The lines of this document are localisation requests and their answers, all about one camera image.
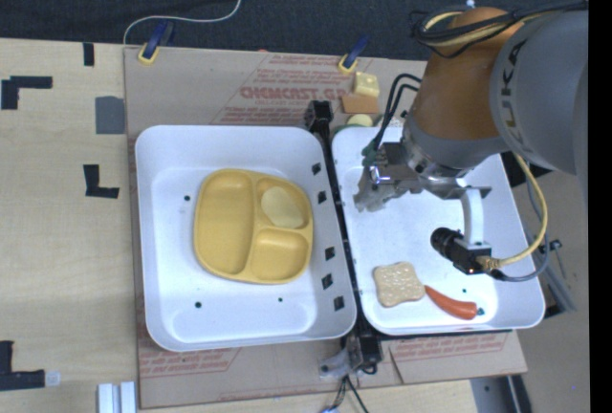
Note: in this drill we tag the yellow cheese block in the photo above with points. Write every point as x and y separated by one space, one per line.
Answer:
366 84

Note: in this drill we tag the pale yellow potato chip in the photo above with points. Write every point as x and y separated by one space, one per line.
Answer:
282 208

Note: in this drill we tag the pale yellow round slice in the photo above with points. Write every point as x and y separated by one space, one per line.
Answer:
358 120

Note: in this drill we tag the brown square cracker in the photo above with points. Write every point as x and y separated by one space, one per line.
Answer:
359 104

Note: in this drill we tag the beige bread slice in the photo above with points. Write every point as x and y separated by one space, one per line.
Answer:
397 284

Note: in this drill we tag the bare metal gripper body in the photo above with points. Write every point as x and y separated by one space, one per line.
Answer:
401 167

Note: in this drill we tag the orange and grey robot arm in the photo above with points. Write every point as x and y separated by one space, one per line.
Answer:
459 95

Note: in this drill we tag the black cylinder on white bracket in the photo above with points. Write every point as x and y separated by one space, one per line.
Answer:
459 248

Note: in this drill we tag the orange carrot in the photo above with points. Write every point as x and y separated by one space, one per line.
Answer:
452 305

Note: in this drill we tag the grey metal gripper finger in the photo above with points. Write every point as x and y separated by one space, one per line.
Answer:
364 197
388 195

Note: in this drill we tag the yellow divided plate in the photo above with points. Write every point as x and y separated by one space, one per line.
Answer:
225 224

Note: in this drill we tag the white plastic tray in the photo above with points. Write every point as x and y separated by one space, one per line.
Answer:
239 310
406 239

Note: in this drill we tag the brown cardboard board red print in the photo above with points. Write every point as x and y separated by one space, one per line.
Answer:
191 86

